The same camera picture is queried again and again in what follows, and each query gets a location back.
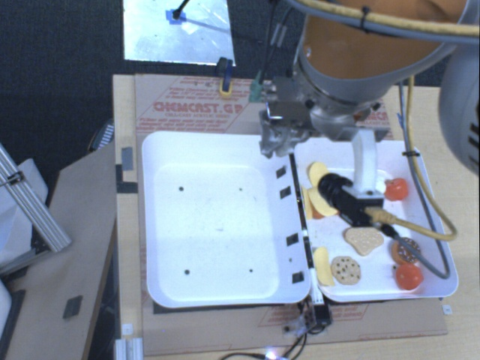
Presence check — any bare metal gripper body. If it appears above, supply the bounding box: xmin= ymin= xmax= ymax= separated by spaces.
xmin=259 ymin=76 xmax=314 ymax=134

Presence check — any yellow potato chip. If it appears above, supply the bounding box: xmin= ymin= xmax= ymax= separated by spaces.
xmin=307 ymin=161 xmax=329 ymax=189
xmin=301 ymin=185 xmax=314 ymax=219
xmin=307 ymin=187 xmax=340 ymax=218
xmin=313 ymin=246 xmax=336 ymax=287

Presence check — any brown cardboard board red print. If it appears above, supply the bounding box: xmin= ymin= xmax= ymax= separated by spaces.
xmin=133 ymin=73 xmax=449 ymax=356

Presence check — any thin black and white rod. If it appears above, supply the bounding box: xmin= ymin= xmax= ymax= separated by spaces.
xmin=289 ymin=153 xmax=325 ymax=304

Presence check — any white plastic tray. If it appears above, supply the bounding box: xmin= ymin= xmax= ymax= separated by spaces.
xmin=293 ymin=139 xmax=460 ymax=303
xmin=141 ymin=130 xmax=313 ymax=309

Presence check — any red tomato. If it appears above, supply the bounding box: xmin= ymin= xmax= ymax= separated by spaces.
xmin=395 ymin=262 xmax=425 ymax=292
xmin=384 ymin=178 xmax=409 ymax=202

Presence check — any beige bread slice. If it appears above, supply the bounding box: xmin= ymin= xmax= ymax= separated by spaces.
xmin=343 ymin=226 xmax=386 ymax=257

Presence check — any beige chocolate chip biscuit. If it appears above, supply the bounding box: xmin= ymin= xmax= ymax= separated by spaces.
xmin=330 ymin=255 xmax=362 ymax=287

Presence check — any brown sprinkled doughnut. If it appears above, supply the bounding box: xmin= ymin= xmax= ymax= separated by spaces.
xmin=391 ymin=237 xmax=422 ymax=266

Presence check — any black cylinder on white bracket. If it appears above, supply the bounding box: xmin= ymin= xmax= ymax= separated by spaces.
xmin=317 ymin=129 xmax=386 ymax=227

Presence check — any black block with thin wires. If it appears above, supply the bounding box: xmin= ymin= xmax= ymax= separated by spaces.
xmin=298 ymin=301 xmax=334 ymax=335

